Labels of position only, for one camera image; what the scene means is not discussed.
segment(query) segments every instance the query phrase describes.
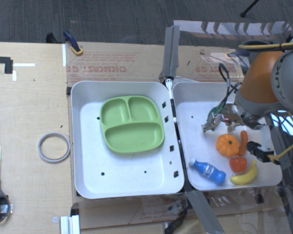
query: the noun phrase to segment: orange sausage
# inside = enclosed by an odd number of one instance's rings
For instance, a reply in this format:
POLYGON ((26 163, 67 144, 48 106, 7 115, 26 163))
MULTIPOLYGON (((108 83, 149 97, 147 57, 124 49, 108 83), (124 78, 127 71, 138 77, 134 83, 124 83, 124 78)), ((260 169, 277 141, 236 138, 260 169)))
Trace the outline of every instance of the orange sausage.
POLYGON ((246 145, 249 141, 248 132, 243 130, 241 131, 240 136, 241 136, 241 145, 239 148, 238 156, 243 156, 244 153, 246 152, 246 145))

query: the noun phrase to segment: blue bottle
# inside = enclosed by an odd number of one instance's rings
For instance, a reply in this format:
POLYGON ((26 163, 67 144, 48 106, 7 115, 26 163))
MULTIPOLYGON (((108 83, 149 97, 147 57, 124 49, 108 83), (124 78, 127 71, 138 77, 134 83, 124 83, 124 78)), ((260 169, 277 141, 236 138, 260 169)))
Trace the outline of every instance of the blue bottle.
POLYGON ((190 160, 189 165, 194 166, 202 176, 214 180, 217 184, 221 184, 226 178, 226 174, 223 171, 206 162, 198 162, 193 158, 190 160))

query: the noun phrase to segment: gray carpet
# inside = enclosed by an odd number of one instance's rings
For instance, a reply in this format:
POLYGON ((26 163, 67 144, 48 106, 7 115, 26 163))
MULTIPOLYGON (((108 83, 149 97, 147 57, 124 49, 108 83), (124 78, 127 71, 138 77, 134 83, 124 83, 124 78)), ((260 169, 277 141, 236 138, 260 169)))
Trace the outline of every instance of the gray carpet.
POLYGON ((293 0, 260 0, 240 17, 253 1, 0 0, 0 41, 45 42, 52 32, 62 42, 63 31, 69 30, 77 41, 164 44, 165 28, 176 20, 198 21, 203 31, 182 31, 180 45, 236 48, 248 39, 284 41, 293 28, 293 0), (215 32, 206 33, 209 27, 215 32), (266 27, 266 32, 249 34, 253 27, 266 27))

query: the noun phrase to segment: bottle label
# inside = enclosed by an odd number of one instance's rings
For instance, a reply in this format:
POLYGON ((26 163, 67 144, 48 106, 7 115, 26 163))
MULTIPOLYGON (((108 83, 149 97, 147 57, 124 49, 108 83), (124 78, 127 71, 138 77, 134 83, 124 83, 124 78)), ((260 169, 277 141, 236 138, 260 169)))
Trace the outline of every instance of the bottle label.
POLYGON ((209 178, 214 172, 214 170, 215 170, 215 167, 208 165, 206 166, 205 171, 202 173, 202 175, 209 178))

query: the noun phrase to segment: white tray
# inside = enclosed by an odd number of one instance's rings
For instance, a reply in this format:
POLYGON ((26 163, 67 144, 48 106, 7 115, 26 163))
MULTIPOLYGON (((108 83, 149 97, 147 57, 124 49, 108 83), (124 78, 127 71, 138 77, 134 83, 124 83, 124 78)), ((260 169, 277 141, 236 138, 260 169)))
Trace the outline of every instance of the white tray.
MULTIPOLYGON (((215 147, 218 136, 227 133, 225 123, 221 122, 215 131, 209 130, 203 133, 201 125, 206 123, 209 111, 224 98, 226 90, 225 83, 180 82, 173 87, 177 121, 186 164, 188 165, 192 158, 196 158, 198 161, 208 162, 226 173, 225 181, 223 184, 218 185, 212 180, 201 176, 195 168, 188 166, 187 171, 190 183, 194 188, 201 191, 277 185, 282 179, 280 166, 271 162, 262 163, 249 152, 246 153, 245 157, 248 160, 248 164, 251 163, 251 160, 256 160, 258 175, 250 184, 233 184, 230 181, 230 177, 234 175, 229 165, 230 158, 221 155, 215 147)), ((234 101, 234 95, 232 93, 228 102, 232 103, 234 101)), ((259 130, 238 126, 231 134, 240 140, 242 130, 248 132, 249 141, 262 143, 259 130)))
POLYGON ((159 195, 182 189, 184 174, 169 93, 164 85, 81 81, 71 90, 71 102, 75 187, 81 196, 98 199, 159 195), (159 147, 136 154, 118 154, 107 147, 97 118, 101 105, 110 98, 128 95, 146 96, 159 109, 165 131, 159 147))

